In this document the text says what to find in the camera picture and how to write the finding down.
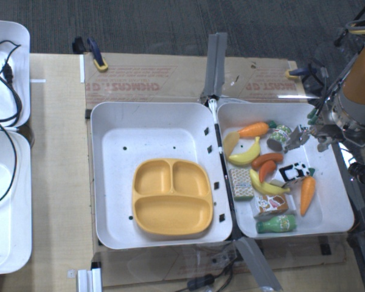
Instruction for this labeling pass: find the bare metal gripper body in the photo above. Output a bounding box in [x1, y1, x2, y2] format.
[309, 108, 365, 147]

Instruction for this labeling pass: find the green printed can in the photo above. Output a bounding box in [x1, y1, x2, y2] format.
[266, 124, 293, 153]

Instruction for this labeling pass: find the long orange sausage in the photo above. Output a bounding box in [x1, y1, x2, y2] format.
[251, 152, 285, 170]

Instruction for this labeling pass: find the black and white carton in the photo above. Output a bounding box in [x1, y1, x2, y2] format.
[278, 161, 311, 189]

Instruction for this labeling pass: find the orange carrot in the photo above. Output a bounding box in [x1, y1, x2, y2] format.
[237, 120, 278, 139]
[299, 167, 317, 217]

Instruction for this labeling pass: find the white plastic tray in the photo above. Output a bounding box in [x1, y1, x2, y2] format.
[215, 102, 355, 240]
[90, 102, 234, 251]

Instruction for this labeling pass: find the yellow banana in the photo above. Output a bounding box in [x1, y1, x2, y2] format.
[228, 136, 262, 167]
[249, 168, 291, 196]

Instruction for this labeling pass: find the green and white carton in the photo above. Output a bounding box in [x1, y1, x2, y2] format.
[229, 167, 255, 201]

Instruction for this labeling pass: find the orange and white carton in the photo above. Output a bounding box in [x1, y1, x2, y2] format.
[250, 193, 297, 222]

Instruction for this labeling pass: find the green bottle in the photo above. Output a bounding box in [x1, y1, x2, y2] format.
[255, 214, 297, 235]

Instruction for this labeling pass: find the yellow divided plate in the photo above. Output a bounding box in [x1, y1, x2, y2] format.
[131, 158, 215, 237]

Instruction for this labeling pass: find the brown cardboard board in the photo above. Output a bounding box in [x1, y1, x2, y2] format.
[83, 52, 348, 287]

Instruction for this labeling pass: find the black cylinder on white bracket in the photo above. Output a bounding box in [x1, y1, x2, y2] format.
[337, 143, 365, 182]

